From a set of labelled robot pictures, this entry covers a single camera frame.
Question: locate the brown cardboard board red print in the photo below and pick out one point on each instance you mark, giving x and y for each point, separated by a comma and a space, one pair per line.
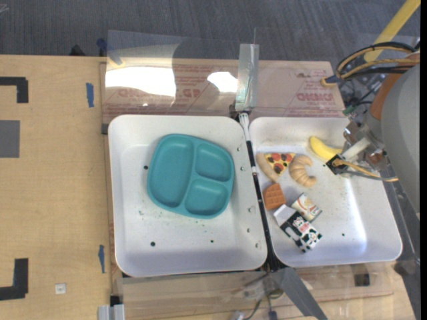
300, 92

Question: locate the yellow banana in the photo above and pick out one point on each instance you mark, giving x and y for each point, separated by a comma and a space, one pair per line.
322, 148

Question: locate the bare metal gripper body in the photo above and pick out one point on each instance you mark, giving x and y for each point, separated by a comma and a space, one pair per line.
376, 157

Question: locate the pizza slice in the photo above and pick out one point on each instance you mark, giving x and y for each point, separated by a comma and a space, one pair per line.
277, 165

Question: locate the tan croissant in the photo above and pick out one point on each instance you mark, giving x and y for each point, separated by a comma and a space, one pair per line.
302, 172

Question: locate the cow print milk carton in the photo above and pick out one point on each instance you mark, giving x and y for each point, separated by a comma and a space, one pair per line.
300, 228

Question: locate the brown waffle biscuit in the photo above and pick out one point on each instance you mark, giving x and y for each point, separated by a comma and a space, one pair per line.
274, 197

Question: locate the white plastic tray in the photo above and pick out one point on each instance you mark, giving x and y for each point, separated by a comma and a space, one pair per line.
187, 245
360, 218

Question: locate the small white and orange carton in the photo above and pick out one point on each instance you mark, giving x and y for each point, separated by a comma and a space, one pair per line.
307, 207

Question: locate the teal divided plate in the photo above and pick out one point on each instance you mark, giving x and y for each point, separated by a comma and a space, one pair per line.
173, 175

